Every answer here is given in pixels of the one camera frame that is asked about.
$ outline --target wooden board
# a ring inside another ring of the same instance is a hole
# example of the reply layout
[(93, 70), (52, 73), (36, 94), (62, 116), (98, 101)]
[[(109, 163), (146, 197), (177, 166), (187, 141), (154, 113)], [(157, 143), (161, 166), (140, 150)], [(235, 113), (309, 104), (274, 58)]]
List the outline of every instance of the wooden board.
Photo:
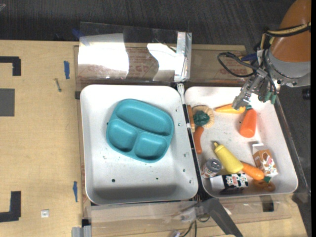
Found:
[[(0, 117), (0, 211), (9, 211), (11, 191), (22, 194), (19, 221), (0, 223), (0, 236), (69, 237), (81, 225), (75, 44), (0, 41), (0, 56), (22, 62), (22, 75), (15, 77), (12, 64), (0, 63), (0, 88), (15, 89), (15, 116)], [(70, 63), (70, 79), (64, 61)], [(48, 218), (41, 218), (43, 209), (49, 209)]]

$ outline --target teal divided plate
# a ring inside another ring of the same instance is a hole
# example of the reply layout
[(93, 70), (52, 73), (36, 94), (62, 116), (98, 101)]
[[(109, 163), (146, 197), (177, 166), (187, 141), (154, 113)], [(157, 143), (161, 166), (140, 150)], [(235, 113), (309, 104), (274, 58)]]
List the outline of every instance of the teal divided plate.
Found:
[(107, 125), (106, 138), (115, 151), (144, 162), (156, 162), (167, 152), (173, 120), (165, 111), (136, 100), (120, 101)]

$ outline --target yellow bottle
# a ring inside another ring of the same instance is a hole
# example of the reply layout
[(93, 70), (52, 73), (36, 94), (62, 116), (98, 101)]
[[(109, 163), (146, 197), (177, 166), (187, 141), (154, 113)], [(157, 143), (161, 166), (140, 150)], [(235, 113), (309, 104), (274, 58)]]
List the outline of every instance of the yellow bottle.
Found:
[(218, 145), (216, 142), (214, 145), (215, 154), (229, 173), (235, 174), (243, 169), (242, 163), (224, 145)]

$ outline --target black tape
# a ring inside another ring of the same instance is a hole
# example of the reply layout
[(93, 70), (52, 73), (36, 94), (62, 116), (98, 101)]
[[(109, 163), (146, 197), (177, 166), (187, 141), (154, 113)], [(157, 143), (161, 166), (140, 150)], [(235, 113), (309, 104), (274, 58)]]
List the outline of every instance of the black tape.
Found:
[(14, 117), (15, 89), (0, 88), (0, 117)]
[(12, 63), (12, 75), (21, 76), (21, 59), (17, 56), (0, 56), (0, 63)]
[(0, 212), (0, 222), (17, 221), (21, 217), (21, 192), (11, 192), (10, 210)]

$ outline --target wooden table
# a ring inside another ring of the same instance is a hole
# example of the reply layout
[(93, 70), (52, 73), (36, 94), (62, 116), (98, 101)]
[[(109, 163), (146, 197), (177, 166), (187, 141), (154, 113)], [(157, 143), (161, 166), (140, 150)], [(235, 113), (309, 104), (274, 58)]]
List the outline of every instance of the wooden table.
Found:
[[(0, 40), (0, 56), (19, 56), (22, 75), (0, 63), (0, 88), (15, 89), (14, 117), (0, 117), (0, 212), (10, 192), (21, 191), (21, 217), (0, 223), (0, 237), (69, 237), (81, 226), (82, 189), (75, 99), (74, 47), (78, 42)], [(66, 79), (64, 61), (70, 64)], [(61, 92), (54, 79), (58, 79)], [(78, 201), (73, 185), (78, 184)], [(287, 196), (290, 218), (237, 224), (244, 236), (307, 236), (297, 205)], [(42, 210), (49, 217), (41, 217)], [(130, 235), (164, 237), (170, 232)], [(199, 224), (198, 236), (220, 236)]]

